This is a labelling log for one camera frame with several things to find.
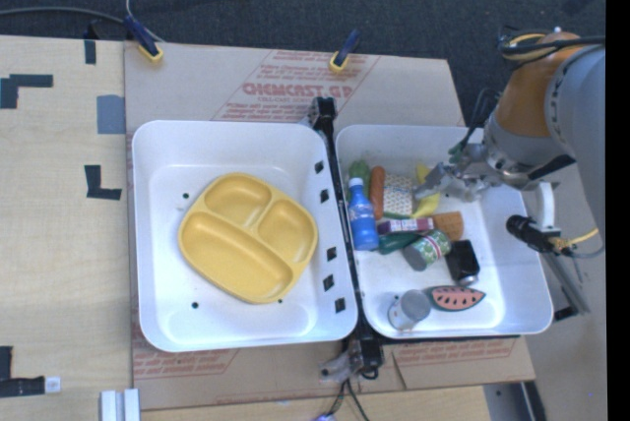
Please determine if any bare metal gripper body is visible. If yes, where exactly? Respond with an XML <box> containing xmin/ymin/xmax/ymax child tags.
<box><xmin>450</xmin><ymin>144</ymin><xmax>542</xmax><ymax>204</ymax></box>

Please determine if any yellow banana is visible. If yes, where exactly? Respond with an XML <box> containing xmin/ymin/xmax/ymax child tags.
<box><xmin>410</xmin><ymin>162</ymin><xmax>442</xmax><ymax>220</ymax></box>

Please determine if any white patterned packet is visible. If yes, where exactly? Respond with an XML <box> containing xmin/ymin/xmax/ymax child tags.
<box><xmin>382</xmin><ymin>172</ymin><xmax>415</xmax><ymax>218</ymax></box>

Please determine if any orange waffle biscuit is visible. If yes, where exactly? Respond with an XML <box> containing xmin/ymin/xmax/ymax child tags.
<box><xmin>432</xmin><ymin>210</ymin><xmax>466</xmax><ymax>243</ymax></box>

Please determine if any purple and white carton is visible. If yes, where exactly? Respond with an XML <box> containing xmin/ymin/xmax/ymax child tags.
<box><xmin>375</xmin><ymin>216</ymin><xmax>436</xmax><ymax>236</ymax></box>

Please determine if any orange carrot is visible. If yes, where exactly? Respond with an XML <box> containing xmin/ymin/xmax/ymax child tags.
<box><xmin>368</xmin><ymin>165</ymin><xmax>387</xmax><ymax>221</ymax></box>

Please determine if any green patterned can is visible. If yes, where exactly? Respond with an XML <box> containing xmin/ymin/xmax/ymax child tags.
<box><xmin>403</xmin><ymin>228</ymin><xmax>453</xmax><ymax>272</ymax></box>

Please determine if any black can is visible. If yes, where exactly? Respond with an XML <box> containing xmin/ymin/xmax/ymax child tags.
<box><xmin>444</xmin><ymin>238</ymin><xmax>481</xmax><ymax>288</ymax></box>

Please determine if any dark green bottle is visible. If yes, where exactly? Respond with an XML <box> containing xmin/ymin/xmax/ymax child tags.
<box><xmin>377</xmin><ymin>231</ymin><xmax>420</xmax><ymax>256</ymax></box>

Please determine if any green toy vegetable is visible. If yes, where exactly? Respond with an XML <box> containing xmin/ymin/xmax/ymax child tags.
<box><xmin>347</xmin><ymin>158</ymin><xmax>372</xmax><ymax>190</ymax></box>

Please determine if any blue bottle white cap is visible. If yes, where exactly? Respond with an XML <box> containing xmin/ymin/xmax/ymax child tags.
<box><xmin>346</xmin><ymin>176</ymin><xmax>381</xmax><ymax>253</ymax></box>

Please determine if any thin black rod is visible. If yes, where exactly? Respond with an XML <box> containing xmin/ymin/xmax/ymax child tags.
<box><xmin>324</xmin><ymin>127</ymin><xmax>368</xmax><ymax>339</ymax></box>

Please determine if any white plastic tray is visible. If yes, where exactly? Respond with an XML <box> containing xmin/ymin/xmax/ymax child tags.
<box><xmin>131</xmin><ymin>119</ymin><xmax>359</xmax><ymax>354</ymax></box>
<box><xmin>334</xmin><ymin>123</ymin><xmax>555</xmax><ymax>339</ymax></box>

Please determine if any watermelon slice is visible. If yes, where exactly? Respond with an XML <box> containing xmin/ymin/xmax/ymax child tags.
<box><xmin>423</xmin><ymin>284</ymin><xmax>487</xmax><ymax>314</ymax></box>

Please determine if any silver can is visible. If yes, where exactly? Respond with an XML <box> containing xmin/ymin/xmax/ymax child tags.
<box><xmin>386</xmin><ymin>288</ymin><xmax>433</xmax><ymax>331</ymax></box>

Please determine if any yellow divided plate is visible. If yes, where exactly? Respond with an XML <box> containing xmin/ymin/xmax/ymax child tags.
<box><xmin>176</xmin><ymin>171</ymin><xmax>320</xmax><ymax>306</ymax></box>

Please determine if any brown cardboard board red print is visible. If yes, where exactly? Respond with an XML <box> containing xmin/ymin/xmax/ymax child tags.
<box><xmin>122</xmin><ymin>39</ymin><xmax>537</xmax><ymax>411</ymax></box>

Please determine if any black cylinder on white bracket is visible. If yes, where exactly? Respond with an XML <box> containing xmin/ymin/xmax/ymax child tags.
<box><xmin>505</xmin><ymin>180</ymin><xmax>563</xmax><ymax>254</ymax></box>

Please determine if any black block with thin wires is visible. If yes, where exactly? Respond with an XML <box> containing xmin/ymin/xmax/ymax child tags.
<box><xmin>305</xmin><ymin>95</ymin><xmax>339</xmax><ymax>134</ymax></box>
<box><xmin>343</xmin><ymin>334</ymin><xmax>386</xmax><ymax>380</ymax></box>

